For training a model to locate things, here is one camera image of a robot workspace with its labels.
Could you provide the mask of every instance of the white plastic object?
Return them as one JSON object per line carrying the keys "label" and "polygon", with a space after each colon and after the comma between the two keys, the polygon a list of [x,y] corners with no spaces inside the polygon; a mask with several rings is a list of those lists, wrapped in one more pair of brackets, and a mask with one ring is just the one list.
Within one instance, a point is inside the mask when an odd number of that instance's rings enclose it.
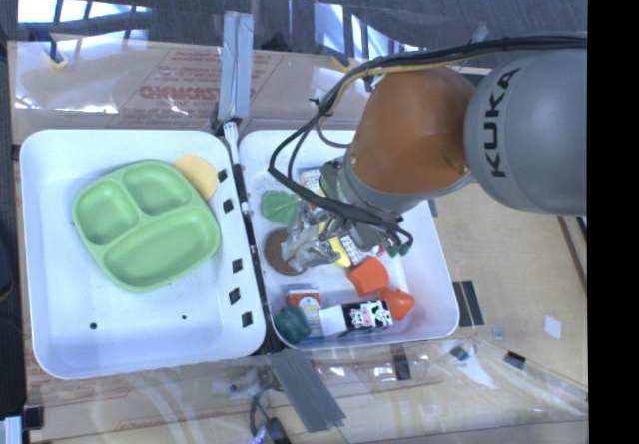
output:
{"label": "white plastic object", "polygon": [[[100,270],[73,226],[75,194],[129,163],[198,155],[226,178],[208,201],[219,250],[185,277],[134,293]],[[266,334],[225,145],[198,131],[45,130],[20,150],[33,348],[64,379],[243,357]]]}
{"label": "white plastic object", "polygon": [[[250,194],[249,205],[253,211],[253,227],[272,318],[277,317],[285,307],[287,291],[301,285],[310,285],[319,290],[322,307],[367,300],[367,297],[357,295],[353,284],[346,278],[346,271],[338,266],[318,266],[302,275],[285,276],[273,270],[266,260],[264,247],[267,237],[282,226],[262,216],[262,195],[266,191],[284,189],[268,173],[269,160],[275,147],[292,132],[256,131],[240,141],[240,157],[246,168],[245,183]],[[329,131],[326,134],[339,143],[349,143],[354,132]],[[287,145],[278,156],[276,167],[283,173],[287,170],[292,149],[293,145]],[[294,173],[320,166],[325,161],[343,155],[343,152],[343,149],[324,143],[313,131],[300,148]],[[428,202],[424,201],[404,214],[401,226],[414,236],[412,249],[405,257],[390,259],[386,254],[380,260],[388,270],[390,285],[415,297],[415,307],[408,316],[388,329],[373,333],[352,332],[346,336],[302,340],[295,345],[287,345],[313,350],[403,343],[442,338],[457,328],[459,307]]]}

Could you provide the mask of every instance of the green object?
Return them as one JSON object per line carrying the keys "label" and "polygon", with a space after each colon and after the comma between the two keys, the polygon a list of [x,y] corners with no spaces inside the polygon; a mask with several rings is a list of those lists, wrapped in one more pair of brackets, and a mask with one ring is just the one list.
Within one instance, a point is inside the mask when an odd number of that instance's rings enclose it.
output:
{"label": "green object", "polygon": [[301,200],[285,191],[266,191],[262,194],[262,215],[269,221],[287,225]]}
{"label": "green object", "polygon": [[87,185],[73,222],[102,270],[130,291],[150,291],[186,275],[220,246],[220,226],[171,164],[142,161]]}
{"label": "green object", "polygon": [[311,335],[311,327],[302,310],[296,305],[285,307],[275,319],[276,329],[290,344],[297,344]]}

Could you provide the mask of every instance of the green pepper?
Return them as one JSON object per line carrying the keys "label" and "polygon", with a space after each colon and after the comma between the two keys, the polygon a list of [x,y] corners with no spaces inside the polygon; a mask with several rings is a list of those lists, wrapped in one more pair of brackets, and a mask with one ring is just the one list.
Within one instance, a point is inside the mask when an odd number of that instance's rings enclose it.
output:
{"label": "green pepper", "polygon": [[285,307],[275,319],[276,329],[290,344],[297,344],[311,334],[302,310],[296,305]]}

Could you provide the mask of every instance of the black wire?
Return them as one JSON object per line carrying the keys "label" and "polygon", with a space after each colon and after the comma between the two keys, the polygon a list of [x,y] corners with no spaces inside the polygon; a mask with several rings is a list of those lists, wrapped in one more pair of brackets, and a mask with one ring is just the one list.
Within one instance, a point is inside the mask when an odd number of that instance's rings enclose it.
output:
{"label": "black wire", "polygon": [[[405,247],[410,248],[413,237],[399,226],[386,222],[380,216],[366,211],[361,207],[351,205],[339,200],[319,196],[307,189],[293,179],[293,165],[295,158],[307,138],[309,132],[321,118],[328,116],[328,111],[332,107],[339,94],[340,89],[353,76],[366,74],[368,71],[377,68],[391,68],[395,66],[423,65],[424,69],[432,64],[451,64],[454,61],[464,60],[469,57],[496,54],[498,52],[509,52],[515,50],[560,50],[569,48],[587,48],[588,39],[586,34],[564,33],[552,35],[532,35],[514,38],[500,38],[497,40],[487,40],[476,43],[467,43],[458,47],[453,47],[438,51],[417,51],[402,52],[372,59],[368,62],[353,68],[346,73],[337,84],[328,90],[323,98],[318,102],[318,112],[308,122],[302,125],[295,132],[285,138],[273,151],[269,161],[269,173],[285,187],[296,193],[304,200],[313,205],[324,208],[335,214],[354,222],[376,225],[386,229],[386,231],[396,236],[402,234],[407,238]],[[280,152],[294,139],[298,139],[288,162],[288,175],[285,176],[276,168],[276,159]]]}

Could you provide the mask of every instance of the brown round object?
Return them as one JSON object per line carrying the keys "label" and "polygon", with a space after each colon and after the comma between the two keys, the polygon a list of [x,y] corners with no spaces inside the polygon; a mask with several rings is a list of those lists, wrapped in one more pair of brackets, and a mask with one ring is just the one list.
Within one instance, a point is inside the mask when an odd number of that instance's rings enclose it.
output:
{"label": "brown round object", "polygon": [[276,229],[269,234],[265,245],[265,256],[274,271],[281,275],[294,277],[296,275],[302,275],[305,270],[298,272],[294,268],[291,268],[289,264],[282,259],[282,243],[287,240],[288,235],[289,234],[285,227]]}

